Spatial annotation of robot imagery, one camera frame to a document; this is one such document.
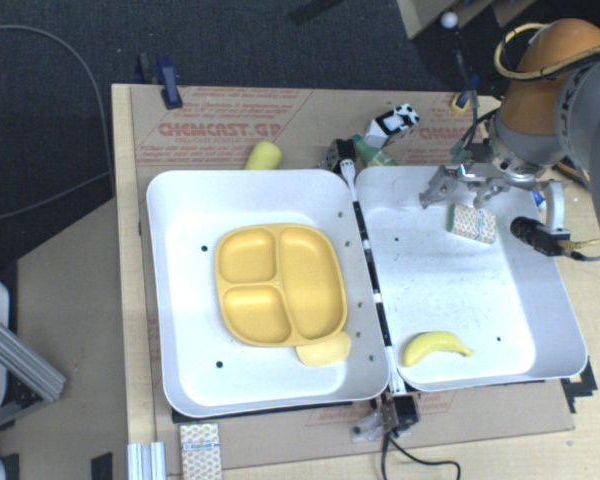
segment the yellow plate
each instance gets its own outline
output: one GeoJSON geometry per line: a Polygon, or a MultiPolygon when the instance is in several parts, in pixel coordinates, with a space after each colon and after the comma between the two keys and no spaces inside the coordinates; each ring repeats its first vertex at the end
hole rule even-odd
{"type": "Polygon", "coordinates": [[[225,324],[251,345],[318,343],[347,319],[335,250],[310,226],[264,224],[227,233],[216,249],[215,277],[225,324]]]}

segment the yellow banana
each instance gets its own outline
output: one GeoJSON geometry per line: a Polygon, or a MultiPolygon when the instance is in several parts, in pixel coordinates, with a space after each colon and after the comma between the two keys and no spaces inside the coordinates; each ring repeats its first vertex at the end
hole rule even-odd
{"type": "Polygon", "coordinates": [[[424,332],[407,344],[402,355],[402,363],[405,366],[413,366],[426,355],[436,351],[459,352],[465,356],[473,354],[473,350],[465,347],[452,332],[424,332]]]}

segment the blue clamp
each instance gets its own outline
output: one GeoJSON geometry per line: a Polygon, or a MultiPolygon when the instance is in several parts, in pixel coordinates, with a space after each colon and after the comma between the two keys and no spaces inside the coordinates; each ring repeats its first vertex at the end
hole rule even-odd
{"type": "Polygon", "coordinates": [[[164,89],[162,89],[160,94],[162,94],[165,106],[169,110],[181,108],[182,98],[178,92],[176,67],[173,65],[173,62],[168,56],[162,55],[158,57],[156,68],[158,69],[158,81],[164,85],[164,89]]]}

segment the patterned block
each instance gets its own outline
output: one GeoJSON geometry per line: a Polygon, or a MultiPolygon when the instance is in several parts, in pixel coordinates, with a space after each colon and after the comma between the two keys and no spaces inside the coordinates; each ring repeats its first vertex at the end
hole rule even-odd
{"type": "Polygon", "coordinates": [[[476,210],[461,204],[451,207],[451,229],[456,235],[491,244],[496,239],[496,216],[484,208],[476,210]]]}
{"type": "Polygon", "coordinates": [[[220,436],[217,423],[180,426],[183,480],[221,480],[220,436]]]}

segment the black fabric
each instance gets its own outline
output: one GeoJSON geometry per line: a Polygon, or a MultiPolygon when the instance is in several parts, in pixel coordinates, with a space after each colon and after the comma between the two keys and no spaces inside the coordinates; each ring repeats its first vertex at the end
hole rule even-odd
{"type": "MultiPolygon", "coordinates": [[[[600,26],[600,0],[540,0],[514,24],[564,16],[600,26]]],[[[109,128],[110,86],[135,81],[141,52],[169,55],[181,85],[462,87],[452,34],[433,24],[409,40],[396,0],[0,0],[4,24],[70,44],[93,71],[109,128]]],[[[490,9],[462,31],[481,93],[506,87],[492,67],[503,32],[490,9]]],[[[0,215],[106,170],[98,108],[80,64],[47,38],[0,32],[0,215]]],[[[110,198],[105,177],[0,220],[0,270],[110,198]]]]}

